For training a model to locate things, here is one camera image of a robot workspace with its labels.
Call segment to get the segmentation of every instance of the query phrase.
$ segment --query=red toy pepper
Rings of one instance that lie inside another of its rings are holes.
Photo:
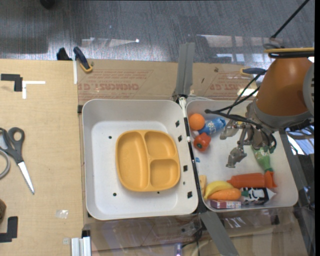
[[[205,132],[201,133],[197,137],[195,137],[193,141],[193,145],[201,152],[205,151],[209,146],[211,141],[211,137],[207,135]]]

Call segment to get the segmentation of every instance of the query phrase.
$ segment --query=small box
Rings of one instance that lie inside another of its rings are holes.
[[[238,208],[241,208],[240,201],[210,200],[210,205],[216,209],[238,209]]]

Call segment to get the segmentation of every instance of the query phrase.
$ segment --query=white tray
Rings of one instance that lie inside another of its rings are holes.
[[[184,117],[177,103],[170,100],[93,99],[83,106],[82,123],[86,207],[92,217],[106,221],[185,215],[195,211],[197,188]],[[157,130],[173,138],[181,171],[180,180],[174,187],[135,192],[122,186],[116,169],[116,141],[130,130]]]
[[[192,100],[186,106],[188,117],[194,113],[199,113],[204,116],[206,120],[217,118],[218,115],[206,114],[205,109],[218,110],[231,105],[233,101],[226,100]],[[238,114],[244,116],[246,107],[249,101],[242,102],[232,109],[231,114]],[[241,130],[233,137],[228,137],[225,140],[220,139],[220,132],[215,133],[209,147],[204,152],[200,152],[192,145],[193,154],[200,162],[196,161],[196,167],[199,175],[206,175],[207,182],[213,181],[227,181],[233,175],[259,173],[264,171],[258,165],[253,151],[249,146],[244,146],[244,151],[247,156],[235,164],[235,168],[226,167],[230,151],[237,146],[237,141],[240,138]],[[274,182],[277,185],[272,189],[276,195],[264,205],[243,206],[241,209],[215,209],[210,206],[209,201],[204,203],[208,209],[215,212],[232,212],[243,211],[249,209],[266,209],[291,207],[298,201],[298,190],[295,180],[293,178],[290,165],[284,150],[280,134],[275,132],[274,137],[277,141],[275,151],[270,155],[271,166],[274,170]]]

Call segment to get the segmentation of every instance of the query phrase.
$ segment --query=orange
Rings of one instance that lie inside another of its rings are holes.
[[[205,126],[205,118],[198,113],[194,113],[189,117],[189,126],[192,130],[200,130]]]

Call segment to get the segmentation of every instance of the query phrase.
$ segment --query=gray carpet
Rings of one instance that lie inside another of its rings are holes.
[[[73,58],[177,62],[179,45],[195,42],[194,62],[267,68],[263,53],[304,0],[0,2],[0,58],[56,60],[64,47]],[[276,38],[286,48],[315,43],[315,0]]]

